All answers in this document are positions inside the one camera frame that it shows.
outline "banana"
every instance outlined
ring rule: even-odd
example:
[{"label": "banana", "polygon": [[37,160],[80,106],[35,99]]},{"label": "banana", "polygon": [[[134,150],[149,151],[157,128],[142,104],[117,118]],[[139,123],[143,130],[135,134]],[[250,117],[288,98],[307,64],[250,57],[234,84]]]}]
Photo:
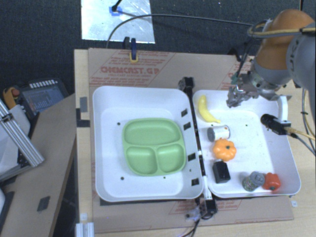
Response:
[{"label": "banana", "polygon": [[198,112],[201,114],[202,118],[206,122],[216,122],[220,123],[221,121],[219,119],[216,119],[207,109],[207,103],[206,103],[206,96],[202,95],[198,100]]}]

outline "orange pumpkin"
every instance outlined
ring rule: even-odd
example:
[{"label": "orange pumpkin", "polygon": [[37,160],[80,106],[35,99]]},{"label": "orange pumpkin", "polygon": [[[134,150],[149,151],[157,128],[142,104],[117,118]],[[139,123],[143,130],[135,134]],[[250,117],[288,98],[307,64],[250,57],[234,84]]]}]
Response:
[{"label": "orange pumpkin", "polygon": [[234,159],[237,150],[232,141],[219,139],[215,141],[213,152],[216,158],[222,159],[223,161],[229,161],[231,159]]}]

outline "black fabric backdrop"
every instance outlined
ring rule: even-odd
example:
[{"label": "black fabric backdrop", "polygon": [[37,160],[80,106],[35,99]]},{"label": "black fabric backdrop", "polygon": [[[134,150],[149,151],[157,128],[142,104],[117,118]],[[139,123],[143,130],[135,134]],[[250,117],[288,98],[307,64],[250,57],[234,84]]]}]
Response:
[{"label": "black fabric backdrop", "polygon": [[[150,0],[152,13],[186,14],[256,23],[299,0]],[[315,0],[303,10],[315,19]],[[192,19],[154,18],[156,44],[139,49],[225,54],[247,39],[246,26]],[[74,92],[73,52],[105,47],[81,39],[80,0],[0,0],[0,90],[19,81],[58,77]],[[110,48],[121,48],[111,43]]]}]

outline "white plastic tub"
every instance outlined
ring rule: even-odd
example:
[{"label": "white plastic tub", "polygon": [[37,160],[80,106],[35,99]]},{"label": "white plastic tub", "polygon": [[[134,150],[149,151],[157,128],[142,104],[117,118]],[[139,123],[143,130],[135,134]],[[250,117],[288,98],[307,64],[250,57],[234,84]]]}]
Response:
[{"label": "white plastic tub", "polygon": [[[299,192],[301,181],[287,136],[267,130],[260,122],[263,114],[278,116],[277,102],[259,97],[244,101],[241,106],[229,108],[226,105],[227,94],[227,91],[200,90],[193,96],[209,189],[221,198],[293,195]],[[201,95],[206,96],[208,110],[221,120],[220,124],[207,123],[198,113],[198,99]],[[228,140],[234,142],[237,149],[235,158],[227,162],[231,176],[227,183],[215,182],[212,170],[216,160],[212,152],[214,142],[207,138],[207,129],[212,125],[227,125],[230,129]],[[278,174],[281,187],[274,192],[261,187],[247,192],[242,186],[242,180],[252,171]]]},{"label": "white plastic tub", "polygon": [[[202,190],[197,143],[188,97],[177,89],[103,86],[93,94],[96,190],[107,201],[190,199]],[[181,129],[187,160],[174,174],[141,176],[124,158],[122,131],[133,119],[165,118]]]}]

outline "red bell pepper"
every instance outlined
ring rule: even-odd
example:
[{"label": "red bell pepper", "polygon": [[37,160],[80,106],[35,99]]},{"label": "red bell pepper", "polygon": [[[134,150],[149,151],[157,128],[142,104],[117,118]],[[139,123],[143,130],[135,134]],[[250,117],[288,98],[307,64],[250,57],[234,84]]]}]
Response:
[{"label": "red bell pepper", "polygon": [[265,183],[262,188],[265,190],[276,191],[280,188],[281,182],[277,174],[268,173],[265,176]]}]

